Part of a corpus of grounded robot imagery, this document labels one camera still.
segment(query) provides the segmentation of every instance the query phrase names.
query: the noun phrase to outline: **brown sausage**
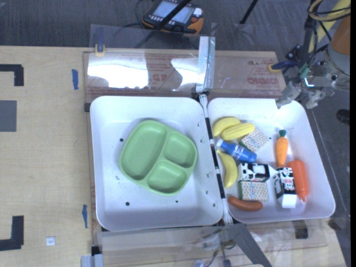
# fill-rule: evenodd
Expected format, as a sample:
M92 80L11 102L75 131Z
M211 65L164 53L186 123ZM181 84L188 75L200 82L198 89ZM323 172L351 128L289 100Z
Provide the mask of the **brown sausage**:
M245 211L258 211L263 208L263 204L260 201L244 201L234 196L228 198L228 203L232 206Z

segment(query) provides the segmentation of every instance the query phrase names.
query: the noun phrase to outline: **white square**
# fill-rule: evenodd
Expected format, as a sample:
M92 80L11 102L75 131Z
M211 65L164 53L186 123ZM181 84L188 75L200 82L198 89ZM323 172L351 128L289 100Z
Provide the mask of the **white square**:
M47 246L56 245L56 237L55 236L46 237L46 244Z

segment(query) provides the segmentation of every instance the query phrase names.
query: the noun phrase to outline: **handheld device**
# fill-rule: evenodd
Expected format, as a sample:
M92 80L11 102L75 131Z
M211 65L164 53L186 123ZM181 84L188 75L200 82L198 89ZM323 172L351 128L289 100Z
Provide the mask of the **handheld device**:
M155 25L163 19L180 3L179 0L155 0L150 9L145 13L142 23L148 28L155 28ZM199 34L204 22L203 11L197 5L188 3L178 12L162 30L170 32L181 32L189 34Z

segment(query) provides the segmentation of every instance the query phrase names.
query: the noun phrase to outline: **hot dog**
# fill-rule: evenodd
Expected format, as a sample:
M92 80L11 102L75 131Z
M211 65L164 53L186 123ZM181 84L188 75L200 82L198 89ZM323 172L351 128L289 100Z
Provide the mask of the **hot dog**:
M263 208L263 204L260 201L243 201L234 196L228 198L228 203L245 211L258 211Z

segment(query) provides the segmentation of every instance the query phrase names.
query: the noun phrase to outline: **wooden surface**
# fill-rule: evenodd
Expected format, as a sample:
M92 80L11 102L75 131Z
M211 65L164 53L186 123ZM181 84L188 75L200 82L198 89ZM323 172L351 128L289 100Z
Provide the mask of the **wooden surface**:
M9 239L12 216L24 216L24 245L0 251L0 266L80 266L80 257L91 252L90 159L83 110L87 50L0 47L1 64L24 67L23 87L14 87L13 73L0 72L0 100L17 101L17 131L0 132L0 239ZM78 90L72 69L78 71ZM88 228L83 205L88 208ZM335 232L325 223L321 229L321 246L280 248L266 256L273 266L345 266ZM54 246L46 245L48 236L56 237ZM268 243L262 238L259 244L266 248ZM231 254L233 266L250 264L241 256ZM212 266L221 265L220 252Z

